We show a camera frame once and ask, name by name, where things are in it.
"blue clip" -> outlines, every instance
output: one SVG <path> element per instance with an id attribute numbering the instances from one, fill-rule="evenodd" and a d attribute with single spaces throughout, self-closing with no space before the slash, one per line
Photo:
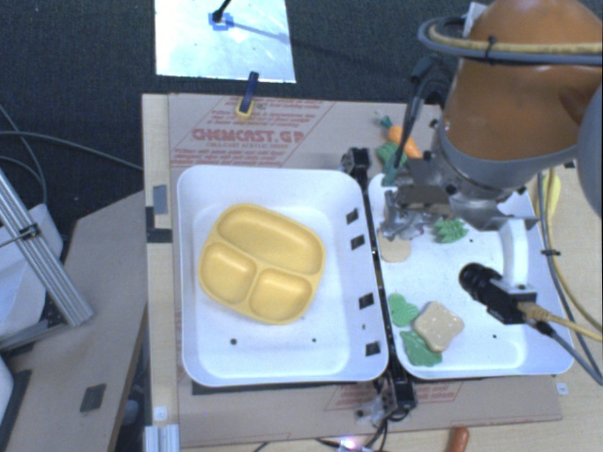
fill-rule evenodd
<path id="1" fill-rule="evenodd" d="M 236 105 L 236 114 L 239 117 L 248 118 L 252 114 L 253 110 L 253 93 L 255 92 L 255 86 L 257 86 L 257 80 L 260 78 L 260 74 L 257 72 L 250 72 L 249 79 L 247 80 L 247 88 L 245 89 L 245 95 L 241 97 Z"/>
<path id="2" fill-rule="evenodd" d="M 214 30 L 219 32 L 223 30 L 228 30 L 230 27 L 235 26 L 235 20 L 230 13 L 222 13 L 222 19 L 219 22 L 214 22 L 213 14 L 208 14 L 209 24 L 212 26 Z"/>

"yellow divided plate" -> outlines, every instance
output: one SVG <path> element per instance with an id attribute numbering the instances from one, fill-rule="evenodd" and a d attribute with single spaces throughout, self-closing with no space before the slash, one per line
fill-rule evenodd
<path id="1" fill-rule="evenodd" d="M 201 288 L 212 299 L 273 325 L 303 315 L 316 294 L 325 249 L 299 222 L 254 204 L 224 211 L 199 257 Z"/>

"black carpet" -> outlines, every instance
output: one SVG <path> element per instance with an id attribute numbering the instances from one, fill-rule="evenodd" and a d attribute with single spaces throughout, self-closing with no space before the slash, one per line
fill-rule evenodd
<path id="1" fill-rule="evenodd" d="M 471 0 L 286 0 L 298 83 L 259 95 L 404 101 L 407 74 L 426 53 L 425 20 L 459 15 Z M 477 0 L 483 3 L 492 0 Z M 580 0 L 601 16 L 603 0 Z M 240 93 L 232 81 L 155 75 L 154 0 L 0 0 L 0 104 L 23 131 L 66 138 L 141 164 L 145 92 Z M 8 130 L 0 117 L 0 130 Z M 60 231 L 142 189 L 141 172 L 37 139 Z M 0 166 L 27 205 L 40 187 L 15 137 L 0 137 Z"/>

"white tray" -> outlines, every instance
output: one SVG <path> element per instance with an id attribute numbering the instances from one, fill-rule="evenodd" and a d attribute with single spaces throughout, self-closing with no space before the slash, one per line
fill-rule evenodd
<path id="1" fill-rule="evenodd" d="M 385 207 L 381 186 L 383 175 L 375 176 L 369 185 L 369 197 L 375 229 L 383 222 Z M 533 216 L 530 198 L 513 194 L 501 211 L 516 216 Z M 557 342 L 527 325 L 503 325 L 485 306 L 472 299 L 459 285 L 459 273 L 469 263 L 503 271 L 502 242 L 499 233 L 477 232 L 470 228 L 461 241 L 439 244 L 435 236 L 424 233 L 411 241 L 409 258 L 400 263 L 382 260 L 383 283 L 389 296 L 402 294 L 421 311 L 430 301 L 440 301 L 464 322 L 464 330 L 443 353 L 441 363 L 433 367 L 415 366 L 408 360 L 399 336 L 402 330 L 393 326 L 396 351 L 404 368 L 421 379 L 465 379 L 503 375 L 560 374 L 572 364 L 571 356 Z M 530 247 L 528 283 L 537 291 L 537 303 L 555 315 L 564 315 L 551 280 L 538 226 L 528 231 Z M 553 324 L 557 333 L 571 343 L 566 328 Z"/>
<path id="2" fill-rule="evenodd" d="M 388 360 L 382 309 L 362 193 L 350 176 L 332 170 L 196 166 L 182 174 L 176 193 L 183 363 L 195 381 L 233 386 L 381 375 Z M 211 227 L 225 209 L 244 202 L 296 219 L 324 243 L 326 264 L 316 297 L 290 325 L 267 325 L 238 314 L 211 299 L 197 281 L 197 260 Z M 358 219 L 348 224 L 354 210 Z M 357 236 L 365 244 L 353 250 L 350 242 Z M 361 309 L 359 298 L 369 294 L 373 304 Z"/>

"yellow cable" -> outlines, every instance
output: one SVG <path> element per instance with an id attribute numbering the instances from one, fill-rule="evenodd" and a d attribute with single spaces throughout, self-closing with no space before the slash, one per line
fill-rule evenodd
<path id="1" fill-rule="evenodd" d="M 545 219 L 546 219 L 546 235 L 548 237 L 548 246 L 554 250 L 555 247 L 553 246 L 553 239 L 552 239 L 552 232 L 551 232 L 551 213 L 550 213 L 550 209 L 553 207 L 552 203 L 551 203 L 551 199 L 552 199 L 552 188 L 553 188 L 553 181 L 555 178 L 555 169 L 551 168 L 549 170 L 548 173 L 548 183 L 546 186 L 546 198 L 545 198 Z M 562 288 L 563 291 L 565 292 L 565 294 L 567 295 L 567 297 L 569 297 L 570 301 L 574 304 L 574 306 L 576 307 L 576 309 L 579 311 L 579 313 L 584 316 L 584 318 L 591 324 L 593 325 L 597 330 L 599 330 L 599 332 L 603 333 L 603 327 L 601 326 L 601 323 L 599 323 L 598 321 L 596 321 L 595 318 L 593 318 L 592 315 L 590 315 L 586 309 L 584 308 L 584 306 L 578 301 L 578 299 L 576 298 L 576 296 L 574 295 L 574 293 L 572 293 L 569 285 L 567 284 L 567 280 L 565 279 L 565 277 L 563 276 L 563 273 L 561 271 L 561 268 L 559 266 L 559 262 L 557 261 L 557 257 L 553 255 L 553 266 L 555 267 L 555 271 L 557 272 L 557 276 L 559 278 L 560 283 L 562 284 Z"/>
<path id="2" fill-rule="evenodd" d="M 490 50 L 492 52 L 515 52 L 518 54 L 600 54 L 603 52 L 601 42 L 582 43 L 490 43 L 484 40 L 457 39 L 439 33 L 435 24 L 428 29 L 429 38 L 437 43 L 469 50 Z"/>
<path id="3" fill-rule="evenodd" d="M 584 336 L 588 336 L 589 338 L 593 338 L 594 340 L 597 340 L 599 342 L 603 342 L 603 336 L 599 333 L 590 331 L 568 319 L 556 316 L 552 314 L 549 310 L 546 310 L 542 306 L 537 305 L 536 303 L 532 303 L 531 301 L 522 301 L 518 303 L 517 309 L 526 316 L 526 319 L 532 319 L 536 321 L 552 321 L 554 323 L 559 323 L 560 325 L 563 325 L 566 328 L 569 328 L 570 330 L 576 331 Z"/>

